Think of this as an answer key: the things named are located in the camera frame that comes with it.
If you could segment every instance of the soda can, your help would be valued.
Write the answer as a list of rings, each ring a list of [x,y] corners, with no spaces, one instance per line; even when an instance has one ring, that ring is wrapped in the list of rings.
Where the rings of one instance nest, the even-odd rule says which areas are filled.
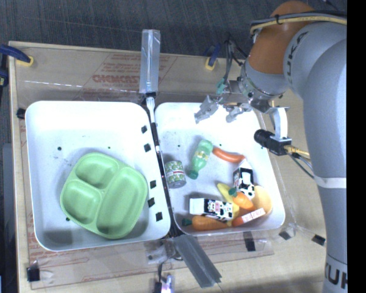
[[[164,165],[168,187],[176,189],[186,184],[183,164],[181,161],[170,161]]]

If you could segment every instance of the table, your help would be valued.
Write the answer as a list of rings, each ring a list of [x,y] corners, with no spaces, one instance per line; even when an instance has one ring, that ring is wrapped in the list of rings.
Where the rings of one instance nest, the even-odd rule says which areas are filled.
[[[73,257],[68,261],[65,254],[46,255],[40,251],[30,229],[32,212],[24,120],[16,115],[19,108],[25,109],[40,99],[119,101],[124,93],[125,99],[138,102],[133,92],[138,81],[135,77],[139,72],[139,52],[25,42],[9,44],[35,59],[27,70],[9,58],[19,292],[152,292],[158,278],[157,266],[144,265],[142,245],[114,248],[112,253],[115,260],[103,260],[111,254],[108,251],[93,251],[94,262],[110,272],[103,273],[98,268],[89,270],[90,266],[84,267],[88,276],[81,281],[70,279],[76,278],[79,272],[84,273],[84,256],[80,255],[74,263]],[[128,60],[132,60],[131,64],[125,64]],[[218,59],[214,71],[208,71],[204,68],[205,61],[204,57],[161,54],[157,103],[202,102],[207,94],[212,94],[226,64],[223,59]],[[238,75],[238,66],[233,66],[230,79],[235,79]],[[287,114],[289,136],[293,139],[293,144],[307,149],[302,102],[290,90],[277,102],[281,106],[290,106]],[[268,126],[270,122],[264,118],[264,123]],[[221,283],[202,289],[184,262],[173,261],[166,264],[163,274],[174,276],[175,292],[321,292],[325,248],[311,239],[315,234],[325,237],[326,233],[316,185],[289,157],[271,155],[271,161],[279,175],[279,186],[285,189],[287,201],[284,202],[290,205],[292,237],[287,241],[281,238],[264,239],[262,248],[254,253],[247,252],[241,236],[223,239],[217,246],[214,246],[211,239],[204,241],[202,244],[205,251],[222,274]],[[27,268],[32,265],[34,258],[40,258],[43,281],[27,280]],[[139,268],[133,262],[133,269],[127,267],[114,270],[113,262],[119,259],[126,262],[137,259],[142,267]],[[60,279],[66,279],[66,284],[60,284]]]

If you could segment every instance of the toy bottle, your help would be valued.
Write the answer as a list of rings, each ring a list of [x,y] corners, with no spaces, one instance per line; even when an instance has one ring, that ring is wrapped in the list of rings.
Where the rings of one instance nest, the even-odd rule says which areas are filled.
[[[188,172],[188,177],[196,179],[198,172],[206,166],[210,153],[213,150],[213,144],[208,140],[201,140],[198,144],[194,156],[191,160],[191,170]]]

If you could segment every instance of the green divided plate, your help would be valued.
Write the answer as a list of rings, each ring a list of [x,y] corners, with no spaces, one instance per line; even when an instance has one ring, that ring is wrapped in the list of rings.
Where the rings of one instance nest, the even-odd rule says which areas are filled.
[[[148,194],[145,177],[102,153],[82,156],[60,196],[65,215],[108,239],[120,239],[136,224]]]

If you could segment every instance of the cow print carton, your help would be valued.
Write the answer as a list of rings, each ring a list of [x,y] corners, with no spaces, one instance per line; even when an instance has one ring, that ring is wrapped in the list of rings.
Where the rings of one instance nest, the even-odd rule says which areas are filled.
[[[229,202],[211,200],[210,198],[191,198],[190,214],[205,215],[221,222],[233,219],[233,205]]]
[[[243,192],[250,200],[255,196],[254,172],[251,165],[244,159],[233,172],[234,187]]]

